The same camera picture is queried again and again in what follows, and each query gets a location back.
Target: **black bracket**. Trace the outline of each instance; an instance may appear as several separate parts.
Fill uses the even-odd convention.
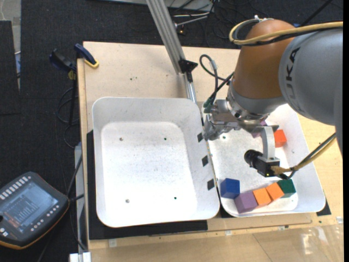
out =
[[[185,59],[181,59],[178,61],[180,69],[182,71],[182,73],[186,73],[186,77],[188,79],[189,82],[192,82],[192,74],[191,71],[193,71],[196,67],[197,67],[197,63],[189,61],[189,60],[185,60]]]

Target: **orange block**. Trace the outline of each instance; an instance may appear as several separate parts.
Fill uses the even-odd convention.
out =
[[[278,129],[274,132],[275,147],[282,147],[286,144],[287,139],[282,129]]]
[[[266,190],[272,201],[275,201],[285,195],[277,182],[274,182],[271,185],[267,186]]]
[[[272,202],[265,187],[253,190],[253,194],[254,194],[256,201],[257,201],[257,204],[258,204],[258,206],[256,208],[264,207]]]

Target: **blue block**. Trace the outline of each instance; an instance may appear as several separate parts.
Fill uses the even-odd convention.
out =
[[[240,181],[226,178],[220,184],[220,196],[235,199],[240,194]]]

